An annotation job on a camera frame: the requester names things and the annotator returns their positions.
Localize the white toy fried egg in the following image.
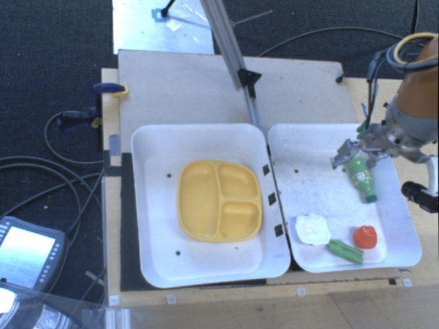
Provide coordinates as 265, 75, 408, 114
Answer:
294, 212, 332, 246

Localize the green plastic bottle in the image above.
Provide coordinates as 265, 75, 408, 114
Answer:
346, 156, 379, 204

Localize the black cylinder on white bracket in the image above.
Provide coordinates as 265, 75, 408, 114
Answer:
401, 155, 439, 214

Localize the red toy tomato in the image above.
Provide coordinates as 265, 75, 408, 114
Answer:
352, 225, 379, 250

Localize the thin black rod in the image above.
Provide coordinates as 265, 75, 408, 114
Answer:
265, 144, 293, 257

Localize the pale wood board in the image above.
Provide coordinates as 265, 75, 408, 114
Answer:
100, 67, 439, 308

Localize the yellow divided plate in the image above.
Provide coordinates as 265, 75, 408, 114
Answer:
176, 159, 263, 243

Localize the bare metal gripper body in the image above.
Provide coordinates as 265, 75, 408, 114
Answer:
359, 123, 431, 165

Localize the white plastic tray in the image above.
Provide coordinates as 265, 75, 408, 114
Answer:
130, 122, 292, 289
267, 122, 423, 274

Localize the green toy pea pod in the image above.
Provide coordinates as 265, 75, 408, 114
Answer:
326, 239, 365, 265

